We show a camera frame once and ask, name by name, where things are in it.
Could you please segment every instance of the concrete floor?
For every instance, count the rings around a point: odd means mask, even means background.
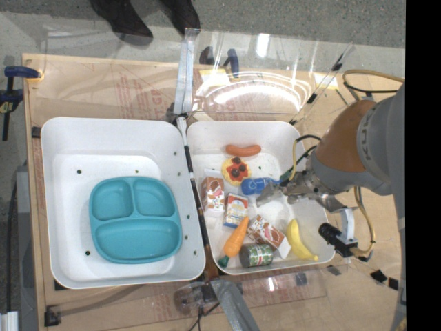
[[[107,22],[95,15],[88,0],[0,0],[1,67],[20,65],[24,52],[177,60],[179,48],[167,46],[179,46],[181,35],[172,27],[159,2],[132,0],[132,3],[155,36],[146,51],[121,45]],[[279,34],[319,41],[326,48],[353,42],[365,69],[405,76],[406,0],[195,0],[194,5],[202,29]],[[63,33],[76,37],[62,42],[51,39],[48,43],[48,36]],[[92,43],[93,38],[107,43]],[[5,89],[6,78],[2,74],[0,90]],[[6,312],[6,289],[3,287],[6,285],[8,207],[16,169],[25,160],[21,104],[11,114],[8,140],[0,143],[0,313]],[[17,241],[15,217],[13,310],[20,310]]]

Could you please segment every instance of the blue divided plate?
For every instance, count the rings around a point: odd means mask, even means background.
[[[89,200],[98,253],[114,263],[149,263],[177,253],[182,244],[178,207],[170,188],[148,177],[98,183]]]

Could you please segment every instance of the black shoe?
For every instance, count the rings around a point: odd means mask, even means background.
[[[152,40],[152,31],[138,16],[130,0],[115,0],[111,3],[106,0],[90,0],[90,3],[95,12],[110,23],[120,39],[135,45],[145,45]]]
[[[192,0],[161,0],[170,9],[174,27],[182,34],[186,28],[201,28],[199,16],[193,7]]]

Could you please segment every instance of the tin can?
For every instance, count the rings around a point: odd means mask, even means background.
[[[239,259],[244,268],[269,265],[273,261],[273,250],[269,244],[247,244],[240,249]]]

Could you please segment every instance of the white connector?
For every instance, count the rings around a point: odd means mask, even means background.
[[[19,312],[0,314],[0,331],[19,331]]]

